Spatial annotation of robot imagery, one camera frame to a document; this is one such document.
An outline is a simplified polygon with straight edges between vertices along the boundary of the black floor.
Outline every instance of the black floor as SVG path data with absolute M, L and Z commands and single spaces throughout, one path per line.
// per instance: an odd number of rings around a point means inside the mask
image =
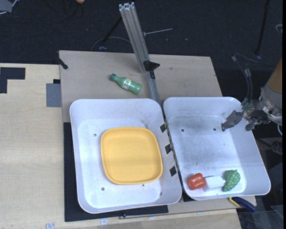
M 130 1 L 19 0 L 0 15 L 0 62 L 58 64 L 59 50 L 133 53 L 123 22 L 100 41 L 119 19 L 119 4 Z M 135 6 L 143 32 L 172 28 L 146 35 L 149 54 L 211 57 L 223 96 L 246 95 L 232 55 L 250 69 L 254 99 L 282 57 L 283 0 L 135 0 Z M 275 124 L 253 132 L 280 137 Z M 268 150 L 266 160 L 273 167 L 282 155 Z M 273 193 L 265 198 L 279 203 Z

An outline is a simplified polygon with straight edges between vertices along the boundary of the yellow plate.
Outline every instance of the yellow plate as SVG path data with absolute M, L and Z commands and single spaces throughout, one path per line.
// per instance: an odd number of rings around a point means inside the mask
M 118 127 L 101 137 L 102 163 L 107 178 L 120 185 L 157 180 L 163 172 L 155 135 L 142 127 Z

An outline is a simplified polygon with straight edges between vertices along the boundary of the wooden table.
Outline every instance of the wooden table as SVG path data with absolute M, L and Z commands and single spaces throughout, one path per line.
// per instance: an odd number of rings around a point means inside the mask
M 155 71 L 161 101 L 172 95 L 221 96 L 210 58 L 150 57 L 161 65 Z M 69 120 L 68 106 L 79 98 L 134 97 L 103 79 L 111 73 L 143 82 L 136 97 L 149 97 L 134 54 L 61 51 L 60 58 L 67 70 L 59 65 L 0 63 L 26 70 L 25 80 L 8 80 L 7 93 L 0 94 L 0 228 L 44 229 L 50 223 L 55 229 L 98 228 L 101 219 L 64 221 L 63 122 Z M 61 80 L 62 107 L 47 107 L 46 84 L 54 79 Z M 253 196 L 246 199 L 255 203 Z M 108 218 L 110 226 L 102 228 L 241 229 L 228 199 L 181 200 L 168 208 L 168 214 L 152 217 Z

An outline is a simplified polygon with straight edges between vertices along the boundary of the bottle cap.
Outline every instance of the bottle cap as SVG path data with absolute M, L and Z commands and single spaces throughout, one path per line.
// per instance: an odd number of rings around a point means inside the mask
M 116 74 L 112 74 L 112 75 L 110 76 L 110 80 L 113 81 L 115 77 L 116 77 Z

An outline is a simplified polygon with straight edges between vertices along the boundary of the green vegetable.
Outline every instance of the green vegetable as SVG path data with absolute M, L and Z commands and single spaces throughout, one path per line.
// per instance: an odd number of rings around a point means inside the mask
M 232 190 L 240 181 L 240 174 L 237 170 L 227 170 L 224 177 L 225 185 L 222 188 L 224 192 Z

